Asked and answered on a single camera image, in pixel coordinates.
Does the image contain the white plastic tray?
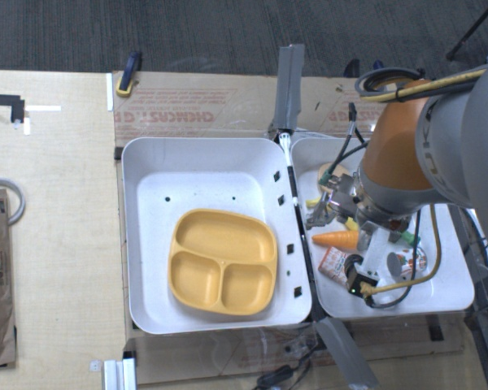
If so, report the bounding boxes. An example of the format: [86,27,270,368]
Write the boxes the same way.
[290,136,476,321]
[120,136,313,336]

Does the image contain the brown bread roll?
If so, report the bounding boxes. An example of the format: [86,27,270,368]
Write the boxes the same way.
[316,162,351,189]

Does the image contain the red and white packet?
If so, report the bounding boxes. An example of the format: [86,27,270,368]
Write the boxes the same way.
[317,245,351,287]

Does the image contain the orange carrot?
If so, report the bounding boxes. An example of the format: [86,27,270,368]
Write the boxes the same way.
[311,229,361,252]

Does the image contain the black block with thin wires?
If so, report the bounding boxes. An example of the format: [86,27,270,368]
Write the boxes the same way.
[256,364,294,388]

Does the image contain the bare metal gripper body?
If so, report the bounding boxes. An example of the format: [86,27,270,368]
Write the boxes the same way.
[328,172,410,232]

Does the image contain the yellow divided plate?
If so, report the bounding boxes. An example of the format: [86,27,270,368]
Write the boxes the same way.
[168,208,279,316]

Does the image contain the white printed can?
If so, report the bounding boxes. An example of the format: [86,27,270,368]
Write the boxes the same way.
[386,245,429,280]

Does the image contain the brown cardboard board red print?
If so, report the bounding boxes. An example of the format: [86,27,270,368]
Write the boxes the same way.
[112,70,465,385]

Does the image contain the yellow banana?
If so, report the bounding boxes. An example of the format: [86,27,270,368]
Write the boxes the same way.
[306,195,359,232]

